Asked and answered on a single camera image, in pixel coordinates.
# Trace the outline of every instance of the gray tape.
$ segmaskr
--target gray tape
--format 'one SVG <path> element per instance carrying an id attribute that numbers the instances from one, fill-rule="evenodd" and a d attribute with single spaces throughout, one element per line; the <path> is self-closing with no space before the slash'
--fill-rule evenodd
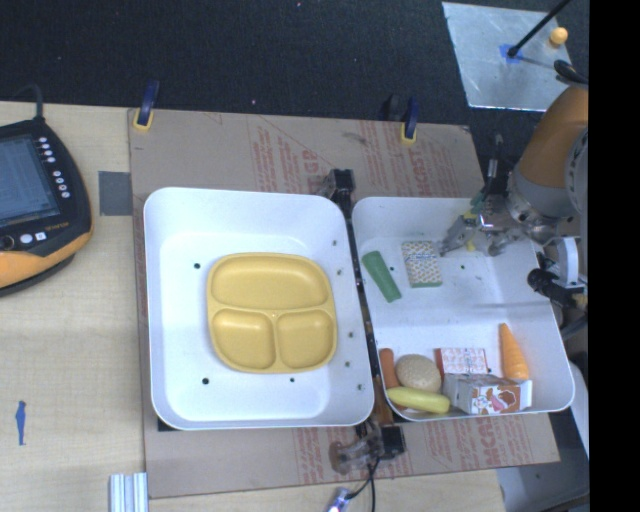
<path id="1" fill-rule="evenodd" d="M 131 174 L 98 171 L 100 215 L 131 215 Z"/>

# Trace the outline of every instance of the cardboard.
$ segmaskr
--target cardboard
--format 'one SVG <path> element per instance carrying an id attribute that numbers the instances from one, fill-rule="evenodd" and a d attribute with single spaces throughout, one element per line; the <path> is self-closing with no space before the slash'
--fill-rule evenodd
<path id="1" fill-rule="evenodd" d="M 483 185 L 468 130 L 419 124 L 400 142 L 400 123 L 208 112 L 155 111 L 148 132 L 129 112 L 134 248 L 146 470 L 151 498 L 362 480 L 335 472 L 333 442 L 353 428 L 185 432 L 163 427 L 150 399 L 142 209 L 162 187 L 315 193 L 331 169 L 352 169 L 366 196 L 472 197 Z M 546 414 L 403 423 L 407 451 L 376 478 L 558 461 Z"/>

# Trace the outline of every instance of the blue clamp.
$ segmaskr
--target blue clamp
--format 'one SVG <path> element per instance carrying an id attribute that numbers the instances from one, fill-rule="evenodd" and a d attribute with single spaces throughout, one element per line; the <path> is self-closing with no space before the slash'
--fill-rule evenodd
<path id="1" fill-rule="evenodd" d="M 151 128 L 153 122 L 153 106 L 156 103 L 158 97 L 158 90 L 160 89 L 160 82 L 158 80 L 149 80 L 147 82 L 147 88 L 144 91 L 142 97 L 142 106 L 136 109 L 133 116 L 133 126 L 142 131 L 148 131 Z"/>
<path id="2" fill-rule="evenodd" d="M 403 124 L 400 128 L 400 140 L 405 145 L 413 144 L 417 139 L 417 125 L 418 125 L 418 102 L 411 96 L 409 98 L 409 104 L 407 105 L 407 111 L 402 118 Z"/>

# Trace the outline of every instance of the white tray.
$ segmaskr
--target white tray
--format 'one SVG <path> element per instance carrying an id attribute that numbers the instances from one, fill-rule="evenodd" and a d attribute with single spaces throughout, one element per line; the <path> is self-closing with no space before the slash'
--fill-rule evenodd
<path id="1" fill-rule="evenodd" d="M 151 396 L 182 430 L 346 426 L 373 408 L 371 368 L 344 216 L 328 199 L 296 194 L 164 188 L 144 206 Z M 210 341 L 205 286 L 222 256 L 305 256 L 331 284 L 335 355 L 316 370 L 233 370 Z"/>
<path id="2" fill-rule="evenodd" d="M 574 380 L 551 303 L 527 284 L 538 267 L 532 242 L 509 244 L 503 254 L 489 257 L 482 252 L 484 236 L 477 235 L 479 250 L 460 248 L 439 258 L 441 286 L 409 285 L 402 242 L 440 241 L 468 209 L 469 199 L 368 197 L 356 203 L 359 257 L 380 251 L 402 294 L 388 303 L 361 265 L 377 347 L 391 348 L 396 358 L 419 353 L 432 359 L 442 347 L 484 348 L 492 373 L 501 376 L 498 324 L 506 322 L 533 381 L 533 406 L 523 412 L 565 409 L 573 401 Z M 412 421 L 465 416 L 453 408 L 446 415 L 394 410 Z"/>

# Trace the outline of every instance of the wooden table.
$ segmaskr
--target wooden table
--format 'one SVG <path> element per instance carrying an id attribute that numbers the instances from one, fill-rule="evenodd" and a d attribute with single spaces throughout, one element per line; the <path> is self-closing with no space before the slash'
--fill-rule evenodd
<path id="1" fill-rule="evenodd" d="M 31 103 L 0 102 L 0 125 L 34 115 Z M 70 266 L 0 298 L 0 510 L 104 512 L 109 476 L 145 471 L 132 220 L 98 209 L 99 172 L 129 172 L 127 109 L 47 104 L 44 115 L 83 172 L 95 232 Z M 149 510 L 321 511 L 335 487 L 151 500 Z M 382 512 L 504 510 L 494 470 L 380 479 L 375 489 Z M 370 508 L 367 489 L 349 512 Z"/>

